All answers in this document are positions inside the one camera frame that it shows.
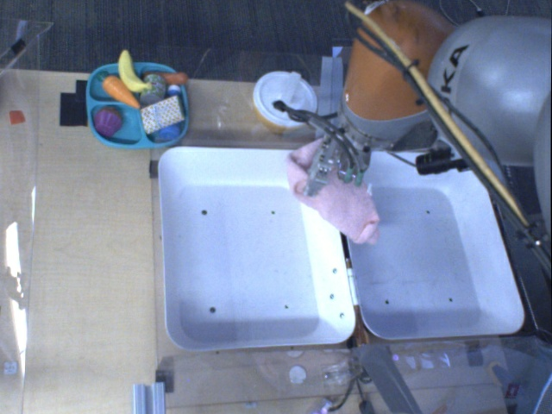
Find yellow banana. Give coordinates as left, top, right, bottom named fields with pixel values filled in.
left=116, top=49, right=153, bottom=94

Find purple grapes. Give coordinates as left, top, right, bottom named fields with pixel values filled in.
left=92, top=105, right=124, bottom=139

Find white plastic tray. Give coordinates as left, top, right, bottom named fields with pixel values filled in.
left=157, top=146, right=357, bottom=353
left=346, top=148, right=526, bottom=341

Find yellow cup with white lid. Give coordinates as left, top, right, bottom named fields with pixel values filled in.
left=252, top=71, right=319, bottom=135

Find black cylinder on white bracket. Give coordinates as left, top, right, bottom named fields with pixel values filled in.
left=415, top=146, right=470, bottom=177

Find blue divided plate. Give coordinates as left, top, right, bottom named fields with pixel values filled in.
left=85, top=61, right=191, bottom=151

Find clear plastic bottle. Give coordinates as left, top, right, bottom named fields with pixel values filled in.
left=321, top=361, right=362, bottom=387

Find blue round bottle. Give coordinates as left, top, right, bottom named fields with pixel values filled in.
left=154, top=122, right=183, bottom=143

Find pink cloth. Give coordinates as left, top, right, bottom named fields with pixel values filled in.
left=287, top=138, right=381, bottom=246

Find small grey can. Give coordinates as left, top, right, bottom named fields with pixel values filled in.
left=139, top=72, right=168, bottom=107

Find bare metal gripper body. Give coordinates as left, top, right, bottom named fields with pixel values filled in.
left=308, top=128, right=373, bottom=185

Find orange sausage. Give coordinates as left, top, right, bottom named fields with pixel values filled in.
left=160, top=71, right=190, bottom=87

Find orange carrot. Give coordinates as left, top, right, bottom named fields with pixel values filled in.
left=101, top=74, right=141, bottom=110

